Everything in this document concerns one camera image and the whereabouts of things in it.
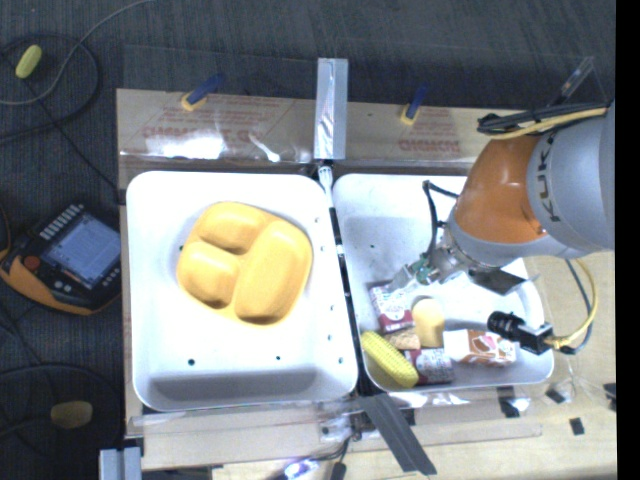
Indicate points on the white plastic tray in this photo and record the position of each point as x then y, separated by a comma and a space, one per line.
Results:
165, 328
380, 218

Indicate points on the black cylinder on white bracket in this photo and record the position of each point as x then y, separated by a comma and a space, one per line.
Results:
517, 329

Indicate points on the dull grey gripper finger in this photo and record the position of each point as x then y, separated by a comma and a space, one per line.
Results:
403, 280

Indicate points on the red and white packet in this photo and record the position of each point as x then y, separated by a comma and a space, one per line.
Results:
392, 310

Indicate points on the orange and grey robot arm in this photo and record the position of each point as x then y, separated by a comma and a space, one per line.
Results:
505, 203

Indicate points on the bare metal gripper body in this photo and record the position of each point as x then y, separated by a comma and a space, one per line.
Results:
446, 262

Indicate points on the yellow-green oval object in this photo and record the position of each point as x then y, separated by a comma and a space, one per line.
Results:
28, 61

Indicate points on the yellow corn cob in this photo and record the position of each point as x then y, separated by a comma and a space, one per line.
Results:
390, 359

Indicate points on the orange and white carton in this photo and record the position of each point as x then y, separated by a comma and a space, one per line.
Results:
482, 348

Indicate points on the yellow divided plate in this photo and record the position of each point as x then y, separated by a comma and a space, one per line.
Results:
260, 268

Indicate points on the dull yellow oval object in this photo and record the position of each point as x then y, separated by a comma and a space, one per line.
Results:
71, 414

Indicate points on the red and white can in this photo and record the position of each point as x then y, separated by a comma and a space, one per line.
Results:
434, 366

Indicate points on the brown cardboard board red print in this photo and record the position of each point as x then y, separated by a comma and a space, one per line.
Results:
230, 128

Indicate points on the pale yellow bread piece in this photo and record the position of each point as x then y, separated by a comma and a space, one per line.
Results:
429, 322

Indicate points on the brown biscuit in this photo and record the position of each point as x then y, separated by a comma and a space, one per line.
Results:
404, 340

